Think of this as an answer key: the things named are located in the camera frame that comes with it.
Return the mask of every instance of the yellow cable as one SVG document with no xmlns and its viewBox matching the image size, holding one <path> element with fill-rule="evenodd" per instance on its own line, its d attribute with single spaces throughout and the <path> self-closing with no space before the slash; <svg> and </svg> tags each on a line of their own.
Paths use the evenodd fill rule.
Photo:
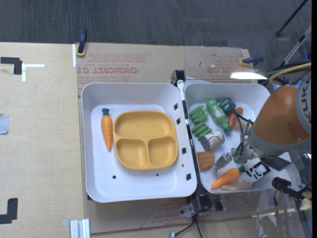
<svg viewBox="0 0 317 238">
<path fill-rule="evenodd" d="M 312 63 L 311 63 L 311 62 L 308 62 L 308 63 L 305 63 L 305 64 L 301 64 L 301 65 L 298 65 L 298 66 L 294 66 L 294 67 L 290 67 L 290 68 L 288 68 L 288 69 L 285 69 L 285 70 L 283 70 L 283 71 L 280 71 L 280 72 L 278 72 L 278 73 L 272 75 L 272 76 L 269 78 L 269 80 L 270 80 L 270 82 L 272 82 L 273 79 L 275 79 L 276 77 L 278 77 L 278 76 L 280 76 L 280 75 L 284 75 L 284 74 L 286 74 L 286 73 L 288 73 L 288 72 L 292 72 L 292 71 L 294 71 L 294 70 L 298 70 L 298 69 L 302 69 L 302 68 L 306 68 L 306 67 L 310 67 L 310 66 L 312 66 Z"/>
</svg>

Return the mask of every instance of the black tape marking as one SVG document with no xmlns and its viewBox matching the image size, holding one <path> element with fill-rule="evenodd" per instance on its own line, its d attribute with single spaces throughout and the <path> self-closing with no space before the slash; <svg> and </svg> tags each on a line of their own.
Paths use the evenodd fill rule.
<svg viewBox="0 0 317 238">
<path fill-rule="evenodd" d="M 10 198 L 6 214 L 0 214 L 0 224 L 11 224 L 18 217 L 18 199 Z"/>
<path fill-rule="evenodd" d="M 5 58 L 1 57 L 0 63 L 6 63 L 6 64 L 14 64 L 14 74 L 15 75 L 21 75 L 22 74 L 22 61 L 20 58 Z"/>
</svg>

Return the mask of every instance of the gray carpet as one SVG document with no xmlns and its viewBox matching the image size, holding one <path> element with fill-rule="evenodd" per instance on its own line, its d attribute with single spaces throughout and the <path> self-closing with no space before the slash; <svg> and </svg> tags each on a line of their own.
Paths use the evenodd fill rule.
<svg viewBox="0 0 317 238">
<path fill-rule="evenodd" d="M 280 65 L 312 22 L 312 0 L 0 0 L 0 41 L 226 46 Z"/>
</svg>

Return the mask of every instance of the toy carrot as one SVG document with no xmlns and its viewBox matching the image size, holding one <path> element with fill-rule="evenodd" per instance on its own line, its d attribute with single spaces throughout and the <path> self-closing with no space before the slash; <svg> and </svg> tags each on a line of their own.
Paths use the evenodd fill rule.
<svg viewBox="0 0 317 238">
<path fill-rule="evenodd" d="M 235 111 L 240 115 L 243 112 L 243 108 L 236 108 Z M 228 124 L 231 126 L 231 128 L 234 128 L 234 121 L 236 120 L 236 115 L 234 113 L 231 113 L 228 117 Z"/>
<path fill-rule="evenodd" d="M 107 145 L 108 150 L 111 150 L 112 145 L 112 119 L 109 116 L 109 109 L 102 110 L 104 116 L 101 118 L 101 129 Z"/>
<path fill-rule="evenodd" d="M 219 186 L 230 183 L 234 180 L 237 180 L 240 176 L 240 172 L 245 172 L 244 166 L 239 168 L 230 168 L 226 172 L 224 172 L 221 176 L 219 176 L 214 183 L 211 185 L 211 188 L 218 188 Z"/>
</svg>

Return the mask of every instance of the metal bracket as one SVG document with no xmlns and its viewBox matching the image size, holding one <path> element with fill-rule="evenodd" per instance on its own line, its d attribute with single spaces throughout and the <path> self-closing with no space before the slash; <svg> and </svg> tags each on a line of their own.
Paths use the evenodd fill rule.
<svg viewBox="0 0 317 238">
<path fill-rule="evenodd" d="M 90 238 L 89 219 L 72 220 L 70 222 L 70 238 Z"/>
<path fill-rule="evenodd" d="M 211 208 L 211 201 L 208 195 L 196 196 L 188 205 L 180 208 L 180 216 L 191 218 L 199 212 L 206 212 Z"/>
<path fill-rule="evenodd" d="M 170 77 L 170 83 L 174 86 L 177 86 L 178 80 L 183 80 L 184 82 L 186 81 L 186 75 L 184 70 L 173 71 L 173 74 Z"/>
</svg>

